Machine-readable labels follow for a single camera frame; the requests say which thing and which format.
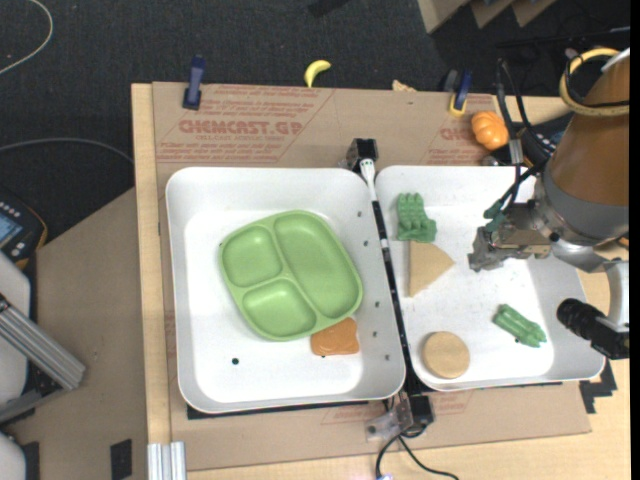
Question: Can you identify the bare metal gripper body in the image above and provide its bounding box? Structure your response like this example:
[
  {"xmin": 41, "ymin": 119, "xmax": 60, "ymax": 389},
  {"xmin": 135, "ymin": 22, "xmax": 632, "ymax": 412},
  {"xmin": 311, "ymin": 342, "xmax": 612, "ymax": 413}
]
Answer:
[{"xmin": 487, "ymin": 201, "xmax": 624, "ymax": 274}]

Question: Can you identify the white plastic tray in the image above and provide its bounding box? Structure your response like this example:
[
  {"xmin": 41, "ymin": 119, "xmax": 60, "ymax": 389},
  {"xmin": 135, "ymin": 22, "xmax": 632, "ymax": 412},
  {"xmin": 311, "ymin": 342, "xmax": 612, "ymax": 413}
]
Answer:
[
  {"xmin": 164, "ymin": 166, "xmax": 407, "ymax": 414},
  {"xmin": 373, "ymin": 164, "xmax": 608, "ymax": 393}
]

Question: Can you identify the tan triangular bread slice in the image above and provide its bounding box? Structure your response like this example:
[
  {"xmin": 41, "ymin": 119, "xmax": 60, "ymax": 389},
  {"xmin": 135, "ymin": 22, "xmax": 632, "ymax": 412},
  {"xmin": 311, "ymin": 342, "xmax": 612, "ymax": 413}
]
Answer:
[{"xmin": 408, "ymin": 241, "xmax": 457, "ymax": 299}]

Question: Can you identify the green toy lettuce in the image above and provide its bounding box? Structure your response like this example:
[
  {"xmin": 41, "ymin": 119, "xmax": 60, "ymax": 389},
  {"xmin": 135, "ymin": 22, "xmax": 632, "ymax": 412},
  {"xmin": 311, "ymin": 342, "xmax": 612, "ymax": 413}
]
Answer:
[{"xmin": 396, "ymin": 192, "xmax": 439, "ymax": 244}]

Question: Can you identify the green toy asparagus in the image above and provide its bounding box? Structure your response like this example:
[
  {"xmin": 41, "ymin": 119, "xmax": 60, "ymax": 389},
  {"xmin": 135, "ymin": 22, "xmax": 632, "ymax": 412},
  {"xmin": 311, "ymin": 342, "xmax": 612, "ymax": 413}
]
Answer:
[{"xmin": 492, "ymin": 303, "xmax": 548, "ymax": 349}]

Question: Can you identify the thin black and white rod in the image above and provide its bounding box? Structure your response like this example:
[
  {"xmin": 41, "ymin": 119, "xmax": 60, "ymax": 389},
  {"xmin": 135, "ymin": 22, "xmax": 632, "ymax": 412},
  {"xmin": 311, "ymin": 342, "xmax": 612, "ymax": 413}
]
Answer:
[{"xmin": 358, "ymin": 159, "xmax": 417, "ymax": 395}]

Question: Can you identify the tan round biscuit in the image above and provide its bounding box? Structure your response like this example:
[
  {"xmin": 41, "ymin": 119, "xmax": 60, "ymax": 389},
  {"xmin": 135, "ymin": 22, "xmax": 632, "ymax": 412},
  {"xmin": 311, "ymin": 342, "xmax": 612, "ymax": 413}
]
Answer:
[{"xmin": 420, "ymin": 330, "xmax": 472, "ymax": 381}]

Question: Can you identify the orange toy pumpkin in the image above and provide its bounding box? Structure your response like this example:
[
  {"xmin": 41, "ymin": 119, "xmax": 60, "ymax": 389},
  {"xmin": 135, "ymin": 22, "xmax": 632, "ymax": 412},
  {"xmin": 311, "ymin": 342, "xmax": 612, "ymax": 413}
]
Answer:
[{"xmin": 470, "ymin": 110, "xmax": 511, "ymax": 151}]

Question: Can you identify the orange flat toy slab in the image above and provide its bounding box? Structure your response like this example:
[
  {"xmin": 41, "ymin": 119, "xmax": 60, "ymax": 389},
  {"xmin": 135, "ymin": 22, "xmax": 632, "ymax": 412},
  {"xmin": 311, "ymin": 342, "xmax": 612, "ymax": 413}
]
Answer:
[{"xmin": 309, "ymin": 316, "xmax": 361, "ymax": 358}]

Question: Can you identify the green divided plate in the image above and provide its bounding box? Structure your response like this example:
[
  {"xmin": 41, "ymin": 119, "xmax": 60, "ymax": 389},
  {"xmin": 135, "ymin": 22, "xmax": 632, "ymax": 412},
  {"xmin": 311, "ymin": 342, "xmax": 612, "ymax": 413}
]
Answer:
[{"xmin": 217, "ymin": 209, "xmax": 364, "ymax": 343}]

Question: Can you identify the brown cardboard board red print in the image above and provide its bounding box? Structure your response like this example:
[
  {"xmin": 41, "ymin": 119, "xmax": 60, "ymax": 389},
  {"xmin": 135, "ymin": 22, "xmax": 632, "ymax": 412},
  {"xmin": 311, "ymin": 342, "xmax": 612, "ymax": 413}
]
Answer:
[{"xmin": 151, "ymin": 81, "xmax": 594, "ymax": 472}]

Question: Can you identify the yellow banana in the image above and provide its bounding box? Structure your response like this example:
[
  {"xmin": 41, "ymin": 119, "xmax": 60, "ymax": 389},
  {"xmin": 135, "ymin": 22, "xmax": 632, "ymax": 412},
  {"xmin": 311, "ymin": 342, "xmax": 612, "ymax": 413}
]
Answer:
[{"xmin": 304, "ymin": 59, "xmax": 333, "ymax": 89}]

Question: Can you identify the black cylinder on white bracket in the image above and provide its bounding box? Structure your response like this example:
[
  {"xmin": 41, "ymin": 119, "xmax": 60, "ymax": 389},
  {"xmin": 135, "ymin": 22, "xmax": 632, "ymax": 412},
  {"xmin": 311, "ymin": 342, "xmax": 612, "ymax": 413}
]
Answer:
[{"xmin": 556, "ymin": 260, "xmax": 631, "ymax": 360}]

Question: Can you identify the black block with thin wires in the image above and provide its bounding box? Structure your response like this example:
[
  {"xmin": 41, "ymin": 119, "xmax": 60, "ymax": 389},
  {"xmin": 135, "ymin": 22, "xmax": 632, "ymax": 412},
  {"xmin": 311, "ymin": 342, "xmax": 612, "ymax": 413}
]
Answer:
[
  {"xmin": 397, "ymin": 392, "xmax": 436, "ymax": 428},
  {"xmin": 344, "ymin": 137, "xmax": 379, "ymax": 172}
]

